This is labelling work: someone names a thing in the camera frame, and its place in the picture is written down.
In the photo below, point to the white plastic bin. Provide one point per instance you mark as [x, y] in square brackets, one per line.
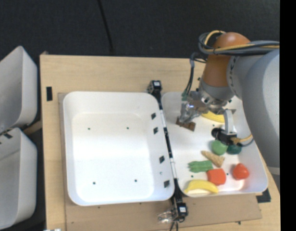
[11, 177]
[13, 90]

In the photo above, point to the thin black and white rod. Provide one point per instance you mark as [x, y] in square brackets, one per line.
[167, 141]

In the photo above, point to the brown chocolate biscuit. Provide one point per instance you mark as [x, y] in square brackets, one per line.
[186, 126]

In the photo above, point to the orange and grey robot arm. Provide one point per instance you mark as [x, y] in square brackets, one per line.
[256, 85]

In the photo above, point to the yellow banana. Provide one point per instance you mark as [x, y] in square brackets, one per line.
[214, 117]
[203, 185]

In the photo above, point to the white plastic tray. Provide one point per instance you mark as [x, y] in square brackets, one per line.
[109, 148]
[193, 143]

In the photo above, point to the dark green round vegetable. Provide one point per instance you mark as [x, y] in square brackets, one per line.
[234, 149]

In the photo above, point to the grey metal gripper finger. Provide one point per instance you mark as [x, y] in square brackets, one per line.
[182, 114]
[191, 118]

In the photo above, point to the orange block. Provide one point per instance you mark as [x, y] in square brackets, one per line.
[216, 176]

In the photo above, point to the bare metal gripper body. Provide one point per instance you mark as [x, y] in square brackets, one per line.
[201, 103]

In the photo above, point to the light green round fruit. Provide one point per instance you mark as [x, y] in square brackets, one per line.
[218, 147]

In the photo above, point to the beige cone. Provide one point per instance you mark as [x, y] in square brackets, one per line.
[214, 157]

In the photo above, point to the red tomato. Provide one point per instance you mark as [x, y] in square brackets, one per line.
[240, 171]

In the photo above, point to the black cylinder on white bracket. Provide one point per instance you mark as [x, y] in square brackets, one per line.
[222, 135]

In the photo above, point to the pale wood board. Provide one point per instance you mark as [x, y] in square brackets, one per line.
[102, 73]

